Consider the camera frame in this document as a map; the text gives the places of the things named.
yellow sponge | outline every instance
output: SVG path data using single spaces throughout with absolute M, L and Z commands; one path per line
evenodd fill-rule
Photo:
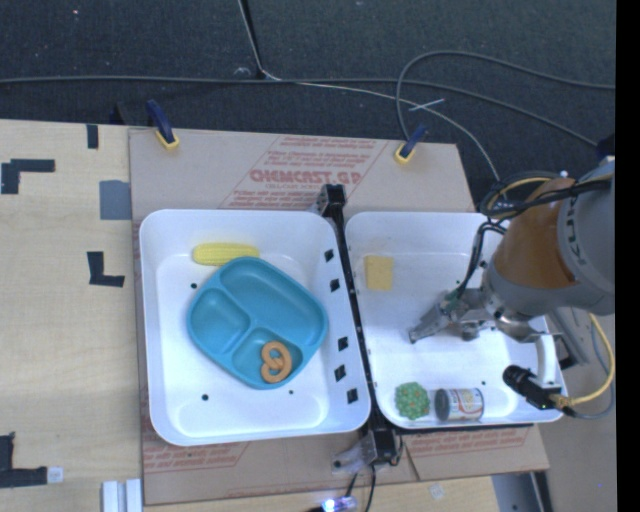
M 253 245 L 214 242 L 197 245 L 193 249 L 193 260 L 200 265 L 222 266 L 232 259 L 241 256 L 260 256 L 260 251 Z
M 367 288 L 391 290 L 393 286 L 393 258 L 390 256 L 365 256 L 364 275 Z

divided blue tray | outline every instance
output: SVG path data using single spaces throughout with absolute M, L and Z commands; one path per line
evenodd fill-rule
M 316 353 L 328 318 L 304 286 L 247 256 L 220 267 L 200 288 L 187 313 L 187 328 L 193 342 L 238 379 L 257 389 L 275 389 L 295 378 Z M 269 341 L 283 343 L 291 354 L 291 373 L 276 383 L 260 374 L 261 351 Z

beige table surface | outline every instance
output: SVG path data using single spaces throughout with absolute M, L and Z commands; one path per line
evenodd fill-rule
M 99 183 L 129 181 L 127 128 L 100 126 L 97 150 L 81 124 L 0 121 L 0 140 L 0 162 L 56 163 L 0 195 L 0 435 L 16 433 L 14 467 L 64 470 L 61 483 L 0 489 L 0 511 L 97 511 L 102 482 L 142 476 L 132 227 L 99 211 Z M 89 285 L 89 251 L 122 288 Z M 145 510 L 303 511 L 343 491 Z M 488 476 L 380 485 L 373 499 L 374 511 L 499 510 Z

cardboard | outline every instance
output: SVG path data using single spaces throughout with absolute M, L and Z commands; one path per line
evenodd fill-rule
M 393 158 L 398 141 L 179 130 L 180 145 L 167 150 L 153 132 L 129 132 L 145 503 L 346 487 L 351 475 L 334 474 L 331 461 L 358 441 L 357 432 L 190 448 L 169 445 L 154 432 L 147 403 L 140 223 L 164 208 L 313 210 L 326 183 L 345 186 L 347 220 L 371 210 L 473 211 L 456 147 L 422 143 L 401 165 Z M 378 483 L 547 466 L 535 426 L 434 432 L 405 436 L 400 464 L 384 468 Z

blue clamp handle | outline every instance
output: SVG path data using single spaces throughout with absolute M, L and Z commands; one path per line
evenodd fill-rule
M 402 144 L 396 150 L 394 155 L 396 161 L 401 164 L 406 164 L 409 160 L 411 160 L 411 157 L 413 156 L 413 150 L 416 144 L 424 138 L 424 135 L 426 133 L 427 133 L 427 128 L 425 127 L 425 125 L 420 123 L 418 128 L 416 128 L 416 131 L 413 132 L 413 135 L 409 137 L 409 140 L 405 144 Z
M 155 100 L 149 100 L 146 102 L 145 108 L 147 109 L 147 114 L 153 121 L 153 124 L 158 128 L 156 131 L 158 140 L 160 140 L 162 145 L 167 149 L 173 149 L 176 147 L 180 143 L 180 140 L 177 135 L 173 133 L 171 123 L 162 108 L 160 108 L 160 105 L 158 105 Z

